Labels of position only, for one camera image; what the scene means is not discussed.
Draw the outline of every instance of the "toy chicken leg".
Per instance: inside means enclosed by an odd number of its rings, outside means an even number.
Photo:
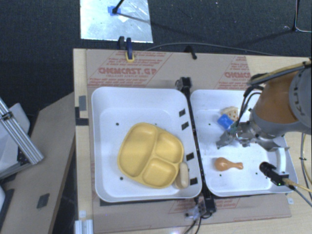
[[[214,162],[214,166],[216,167],[216,169],[218,171],[221,171],[221,172],[228,170],[232,167],[235,167],[235,168],[240,169],[240,170],[242,170],[244,168],[242,162],[233,163],[233,162],[231,162],[231,161],[229,161],[223,157],[217,158],[216,161]]]

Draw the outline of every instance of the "black clip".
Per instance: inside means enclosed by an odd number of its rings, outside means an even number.
[[[8,120],[10,118],[13,117],[13,113],[12,112],[7,112],[4,115],[1,115],[0,120]]]
[[[125,37],[119,37],[117,41],[117,49],[126,50]]]
[[[175,88],[182,93],[184,90],[190,89],[192,87],[192,80],[190,77],[181,77],[179,80],[175,82]]]

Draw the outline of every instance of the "black cable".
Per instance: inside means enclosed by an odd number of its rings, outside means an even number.
[[[301,145],[300,145],[300,159],[301,159],[301,169],[302,169],[302,173],[303,173],[303,177],[304,177],[304,181],[306,182],[306,186],[309,189],[309,183],[307,180],[307,176],[306,176],[306,171],[304,170],[304,157],[303,157],[303,142],[304,142],[304,133],[301,134]]]
[[[196,230],[196,232],[195,232],[194,234],[197,234],[197,233],[198,233],[199,228],[200,228],[200,224],[201,224],[201,218],[199,219],[198,227],[197,227],[197,230]]]
[[[247,100],[247,102],[245,103],[245,106],[244,106],[244,112],[246,111],[246,109],[247,109],[247,107],[248,107],[248,103],[249,103],[249,101],[250,101],[250,99],[251,99],[251,97],[253,97],[254,95],[260,95],[261,93],[260,92],[255,92],[255,93],[252,93],[249,97],[248,97],[248,100]]]
[[[203,215],[203,216],[200,217],[197,230],[196,230],[196,232],[195,232],[194,234],[197,234],[197,233],[198,233],[199,228],[200,228],[200,225],[201,225],[201,220],[202,220],[202,219],[208,219],[208,218],[210,218],[212,215],[213,215],[213,214],[210,213],[208,216]],[[196,221],[193,222],[193,224],[187,229],[187,231],[186,231],[184,234],[187,234],[187,233],[194,227],[195,224],[196,224]]]
[[[241,118],[242,118],[244,112],[246,111],[247,106],[248,106],[248,103],[249,103],[251,97],[252,97],[253,95],[260,94],[259,92],[255,92],[255,93],[251,94],[251,95],[249,96],[247,102],[245,103],[247,96],[248,96],[248,95],[250,94],[250,92],[251,92],[253,89],[255,89],[255,88],[256,88],[256,89],[263,90],[263,88],[260,87],[260,86],[256,86],[256,87],[251,86],[251,87],[248,87],[248,88],[246,89],[246,91],[245,91],[245,93],[244,93],[244,99],[243,99],[242,105],[241,105],[241,107],[240,107],[240,112],[239,112],[238,120],[236,121],[236,127],[238,126],[238,124],[239,124],[239,122],[240,122],[240,120],[241,120]]]
[[[242,49],[242,48],[235,48],[235,47],[228,47],[228,46],[222,46],[222,45],[216,45],[216,44],[210,44],[210,43],[201,43],[201,42],[172,42],[172,43],[165,43],[165,44],[160,44],[148,49],[145,49],[143,51],[150,51],[153,49],[157,49],[160,47],[165,47],[165,46],[173,46],[173,45],[201,45],[201,46],[209,46],[209,47],[216,47],[216,48],[223,48],[223,49],[231,49],[231,50],[239,50],[239,51],[245,51],[245,52],[250,52],[250,53],[257,53],[261,55],[266,55],[266,56],[274,56],[277,57],[278,55],[273,55],[261,51],[256,51],[256,50],[249,50],[249,49]]]
[[[193,224],[186,230],[184,234],[189,233],[189,231],[194,227],[195,224],[196,224],[196,220],[194,220]]]

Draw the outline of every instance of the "yellow divided plate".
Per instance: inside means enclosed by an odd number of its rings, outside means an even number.
[[[129,178],[153,188],[173,183],[184,149],[181,141],[148,123],[134,125],[118,153],[118,167]]]

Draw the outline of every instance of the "black carpet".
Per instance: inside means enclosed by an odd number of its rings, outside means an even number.
[[[295,0],[148,0],[154,45],[205,42],[281,56],[311,56],[311,34],[291,30]],[[298,27],[311,30],[312,0]],[[79,0],[0,0],[0,96],[28,114],[73,91],[73,48],[115,49],[80,39]],[[152,44],[134,44],[144,50]],[[183,51],[184,46],[163,51]],[[205,46],[204,53],[251,54]]]

